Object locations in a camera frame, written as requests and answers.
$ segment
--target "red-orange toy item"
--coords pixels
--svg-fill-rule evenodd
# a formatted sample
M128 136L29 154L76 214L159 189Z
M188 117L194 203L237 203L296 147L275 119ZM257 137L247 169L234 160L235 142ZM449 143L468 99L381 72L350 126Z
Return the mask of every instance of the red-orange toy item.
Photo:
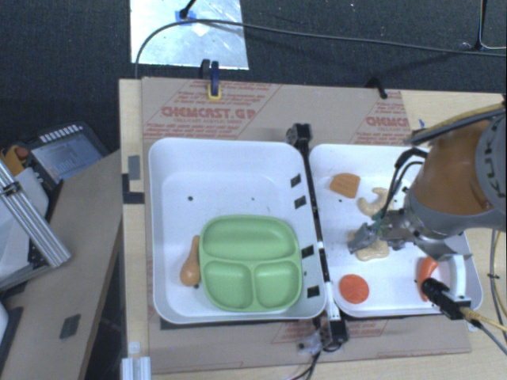
M360 275L344 275L338 288L343 298L352 304L361 304L370 295L368 283Z
M340 173L330 183L330 189L350 199L355 199L361 178L351 173Z
M419 293L421 294L422 301L428 301L428 297L426 297L422 292L422 284L426 279L431 277L436 268L438 268L438 262L429 256L427 256L421 263L419 274L417 275L417 286L419 287Z

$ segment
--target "white tray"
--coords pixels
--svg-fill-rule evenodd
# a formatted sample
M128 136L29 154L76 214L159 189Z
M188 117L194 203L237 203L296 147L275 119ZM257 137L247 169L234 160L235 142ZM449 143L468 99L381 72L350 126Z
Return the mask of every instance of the white tray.
M242 142L168 138L150 150L153 227L154 304L177 324L213 321L303 319L319 315L325 305L322 269L303 159L279 142ZM300 183L293 185L292 179ZM295 208L297 199L306 204ZM181 284L181 266L194 235L221 215L250 214L279 218L291 226L301 249L303 290L291 307L268 313L233 313L214 306L202 286ZM318 295L308 289L319 288Z
M371 219L359 211L356 202L360 197L368 201L376 199L375 187L388 188L394 164L406 147L319 145L311 151L310 164L317 197L322 236L326 247L330 278L333 282L334 299L338 306L354 317L386 317L401 315L435 314L438 312L431 302L423 302L417 284L419 264L426 255L415 245L407 243L399 251L390 249L386 258L359 261L347 248L348 235L363 222ZM408 169L403 184L409 187L419 170L419 165ZM361 177L355 199L348 199L329 189L333 176L339 173L354 173ZM395 197L395 208L403 204L405 194ZM464 235L447 240L455 251L470 253ZM472 309L482 301L482 289L473 260L465 261L467 270L467 295L472 298ZM368 299L361 304L345 301L338 284L347 274L362 276L370 289ZM450 284L450 271L446 262L440 263L432 277Z

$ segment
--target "orange toy carrot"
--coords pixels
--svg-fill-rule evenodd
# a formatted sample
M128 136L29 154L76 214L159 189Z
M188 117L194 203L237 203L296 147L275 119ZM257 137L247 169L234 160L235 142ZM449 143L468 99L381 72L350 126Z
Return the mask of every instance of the orange toy carrot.
M429 279L435 269L438 267L438 262L427 256L421 263L419 268L419 274L417 276L417 286L419 287L419 293L421 294L422 301L428 301L428 297L422 292L422 284L426 279Z

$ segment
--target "tan toy food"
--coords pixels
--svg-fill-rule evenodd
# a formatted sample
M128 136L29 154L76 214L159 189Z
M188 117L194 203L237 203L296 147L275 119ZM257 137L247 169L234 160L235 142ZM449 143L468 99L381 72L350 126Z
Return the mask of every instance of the tan toy food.
M180 280L185 286L196 286L200 282L199 235L192 239L189 256L180 270Z
M350 199L355 199L360 177L351 173L337 174L330 184L330 189Z
M354 238L355 230L349 232L349 240ZM389 245L385 241L377 239L366 248L356 251L356 257L361 262L367 262L372 259L382 259L389 256Z
M369 203L364 197L360 197L357 200L357 208L359 208L359 211L368 217L371 217L379 212L387 201L387 190L385 188L375 187L372 189L372 192L378 196L372 203ZM387 209L392 210L392 203L389 204Z

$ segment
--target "tan table surface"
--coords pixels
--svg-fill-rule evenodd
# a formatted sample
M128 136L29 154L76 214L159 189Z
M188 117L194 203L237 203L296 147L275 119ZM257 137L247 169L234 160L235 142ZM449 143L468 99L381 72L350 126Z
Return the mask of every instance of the tan table surface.
M501 95L481 93L438 93L402 91L406 112L413 129L419 128L419 120L426 126L466 112L474 108L495 104L501 101ZM120 123L122 146L122 173L128 171L128 157L141 154L142 114L141 83L136 80L120 81ZM143 178L131 181L130 190L144 190ZM479 311L481 314L496 317L490 296L490 283L486 276L489 271L489 230L467 231L470 247L475 255L475 264L482 283L484 301ZM124 255L125 255L125 290L127 298L127 341L140 342L139 353L129 356L136 358L148 355L147 297L144 237L143 205L124 205ZM502 278L501 294L505 297L505 235L501 236L496 272ZM492 332L500 339L501 333ZM459 355L439 355L402 359L377 359L359 362L320 363L317 364L312 379L341 380L361 378L368 379L419 379L445 378L460 380L490 380L505 378L507 358L498 347L482 332L470 333L472 353ZM261 367L252 369L214 370L193 373L154 375L156 380L218 380L218 379L289 379L305 366Z

